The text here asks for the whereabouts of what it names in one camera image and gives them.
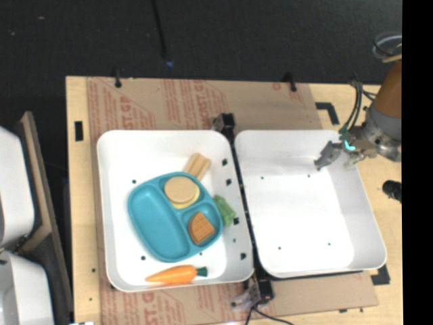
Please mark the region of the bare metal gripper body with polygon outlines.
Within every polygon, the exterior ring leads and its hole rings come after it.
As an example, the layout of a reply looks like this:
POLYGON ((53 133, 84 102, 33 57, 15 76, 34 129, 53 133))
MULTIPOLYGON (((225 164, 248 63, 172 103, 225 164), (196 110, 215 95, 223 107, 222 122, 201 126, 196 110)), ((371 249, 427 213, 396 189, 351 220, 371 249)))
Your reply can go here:
POLYGON ((350 130, 350 152, 363 152, 365 158, 383 156, 392 162, 401 162, 401 142, 392 139, 373 124, 362 124, 350 130))

